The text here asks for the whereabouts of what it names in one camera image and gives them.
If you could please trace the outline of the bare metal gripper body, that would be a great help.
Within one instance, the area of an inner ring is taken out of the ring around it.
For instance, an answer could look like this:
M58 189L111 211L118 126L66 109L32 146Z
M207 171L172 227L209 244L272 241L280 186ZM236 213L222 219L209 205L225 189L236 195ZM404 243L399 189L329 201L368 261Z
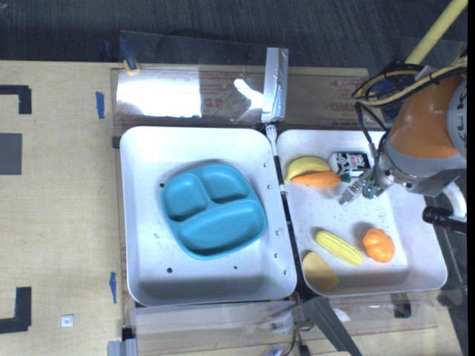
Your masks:
M373 167L364 172L355 183L357 193L367 199L379 197L394 185L401 185L410 190L413 187L413 179L401 172L385 156L375 159Z

